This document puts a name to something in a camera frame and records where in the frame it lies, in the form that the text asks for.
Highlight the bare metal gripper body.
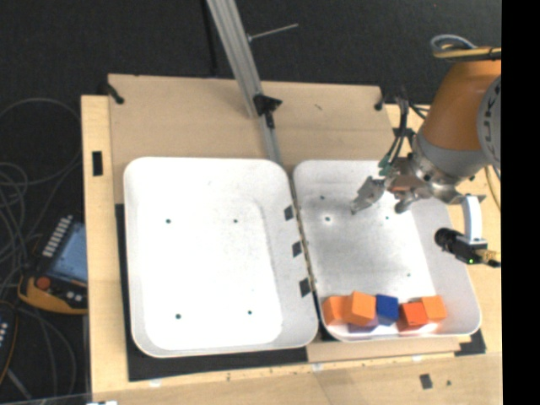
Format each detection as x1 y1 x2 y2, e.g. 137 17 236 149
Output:
384 154 464 205

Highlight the white plastic tray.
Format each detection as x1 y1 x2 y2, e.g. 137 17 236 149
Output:
292 159 483 343
122 156 320 359

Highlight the blue cube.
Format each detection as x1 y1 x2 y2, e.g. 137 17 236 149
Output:
375 294 400 322

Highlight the orange cube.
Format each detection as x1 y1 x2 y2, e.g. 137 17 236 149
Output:
398 301 430 332
419 295 448 322
321 295 354 327
345 291 377 327

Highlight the purple cube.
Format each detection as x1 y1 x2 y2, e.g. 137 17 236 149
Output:
348 319 379 334

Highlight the brown cardboard board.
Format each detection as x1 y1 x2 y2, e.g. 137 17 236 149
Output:
107 73 473 365

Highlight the black cylinder on white bracket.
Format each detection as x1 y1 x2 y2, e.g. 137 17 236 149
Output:
434 195 490 266

